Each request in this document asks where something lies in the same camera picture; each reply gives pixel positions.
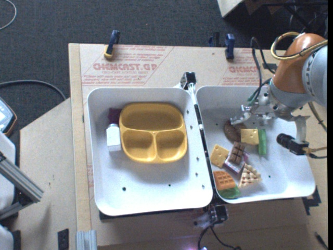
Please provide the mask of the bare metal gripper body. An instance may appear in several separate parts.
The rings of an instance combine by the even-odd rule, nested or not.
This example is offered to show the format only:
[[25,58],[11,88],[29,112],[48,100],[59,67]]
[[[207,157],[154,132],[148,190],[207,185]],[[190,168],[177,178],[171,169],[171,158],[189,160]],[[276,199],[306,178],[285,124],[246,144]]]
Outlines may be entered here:
[[279,118],[284,121],[294,121],[290,108],[280,102],[271,92],[263,92],[252,102],[250,112],[255,115],[262,124]]

